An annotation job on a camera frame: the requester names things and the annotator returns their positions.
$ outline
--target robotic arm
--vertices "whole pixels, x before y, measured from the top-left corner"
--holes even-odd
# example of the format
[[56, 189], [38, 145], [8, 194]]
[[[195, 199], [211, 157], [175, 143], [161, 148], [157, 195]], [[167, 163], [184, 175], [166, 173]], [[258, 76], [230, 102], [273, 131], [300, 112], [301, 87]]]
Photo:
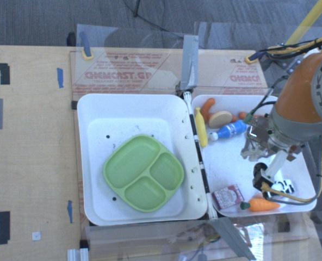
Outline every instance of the robotic arm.
[[322, 53], [310, 54], [296, 67], [270, 114], [251, 116], [242, 157], [258, 161], [276, 155], [269, 167], [254, 168], [253, 186], [261, 190], [263, 182], [273, 185], [284, 161], [295, 159], [305, 141], [322, 135]]

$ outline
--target white tray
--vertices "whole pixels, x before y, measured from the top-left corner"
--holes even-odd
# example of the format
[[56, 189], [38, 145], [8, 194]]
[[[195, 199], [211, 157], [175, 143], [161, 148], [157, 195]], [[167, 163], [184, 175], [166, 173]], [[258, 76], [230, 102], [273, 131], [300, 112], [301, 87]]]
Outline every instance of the white tray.
[[[84, 210], [100, 226], [191, 220], [207, 211], [199, 160], [185, 102], [174, 95], [89, 94], [77, 106]], [[184, 181], [160, 209], [143, 213], [119, 198], [103, 177], [103, 164], [123, 142], [153, 135], [184, 167]]]
[[[195, 108], [201, 107], [204, 102], [210, 98], [215, 98], [215, 105], [210, 112], [220, 110], [228, 110], [232, 114], [237, 115], [240, 111], [249, 112], [263, 98], [263, 96], [254, 95], [199, 95], [193, 99], [192, 107], [194, 113]], [[269, 97], [269, 101], [276, 100], [276, 97]], [[270, 113], [272, 106], [266, 105], [256, 112], [257, 115]], [[207, 126], [207, 134], [217, 131]], [[205, 165], [208, 184], [211, 192], [225, 188], [232, 184], [237, 184], [243, 198], [248, 201], [257, 193], [260, 193], [253, 187], [253, 167], [257, 162], [264, 162], [267, 165], [271, 163], [274, 156], [270, 158], [261, 158], [257, 162], [251, 162], [243, 159], [240, 155], [241, 149], [245, 145], [245, 135], [240, 134], [230, 139], [221, 139], [217, 141], [208, 141], [208, 145], [202, 149], [203, 162]], [[276, 175], [284, 179], [290, 179], [294, 185], [296, 197], [311, 198], [315, 195], [312, 180], [310, 178], [305, 159], [300, 153], [293, 161], [285, 161], [283, 168]], [[317, 204], [317, 200], [304, 206], [294, 206], [281, 204], [278, 209], [266, 212], [250, 212], [249, 210], [241, 210], [239, 204], [220, 210], [224, 216], [243, 217], [253, 215], [270, 215], [278, 213], [307, 212], [312, 210]]]

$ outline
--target wooden table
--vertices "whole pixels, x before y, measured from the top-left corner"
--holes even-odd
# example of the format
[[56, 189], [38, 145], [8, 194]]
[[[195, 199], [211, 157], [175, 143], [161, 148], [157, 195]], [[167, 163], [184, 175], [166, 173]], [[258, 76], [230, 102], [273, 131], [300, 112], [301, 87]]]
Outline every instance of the wooden table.
[[[0, 234], [0, 260], [67, 260], [68, 249], [79, 249], [72, 51], [0, 46], [0, 64], [10, 68], [10, 84], [1, 84], [0, 72], [0, 214], [10, 215], [10, 237]], [[308, 239], [264, 245], [266, 260], [322, 260], [313, 223], [308, 219], [306, 224], [312, 232]]]

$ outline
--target plastic water bottle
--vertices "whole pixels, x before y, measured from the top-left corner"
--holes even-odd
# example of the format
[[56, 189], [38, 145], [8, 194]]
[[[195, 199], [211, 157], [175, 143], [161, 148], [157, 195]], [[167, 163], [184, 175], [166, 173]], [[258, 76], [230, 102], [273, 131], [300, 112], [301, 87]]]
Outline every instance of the plastic water bottle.
[[210, 133], [209, 139], [211, 139], [211, 141], [216, 141], [219, 138], [230, 138], [245, 132], [246, 129], [247, 124], [244, 123], [243, 120], [237, 120], [236, 122], [222, 126], [217, 132]]

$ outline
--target green plate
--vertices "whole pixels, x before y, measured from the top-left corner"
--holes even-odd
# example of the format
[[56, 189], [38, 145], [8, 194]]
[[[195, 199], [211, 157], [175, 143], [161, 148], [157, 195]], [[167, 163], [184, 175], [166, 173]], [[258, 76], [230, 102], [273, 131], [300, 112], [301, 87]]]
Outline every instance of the green plate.
[[105, 162], [103, 175], [126, 203], [141, 212], [160, 208], [184, 180], [179, 160], [146, 134], [135, 135], [119, 146]]

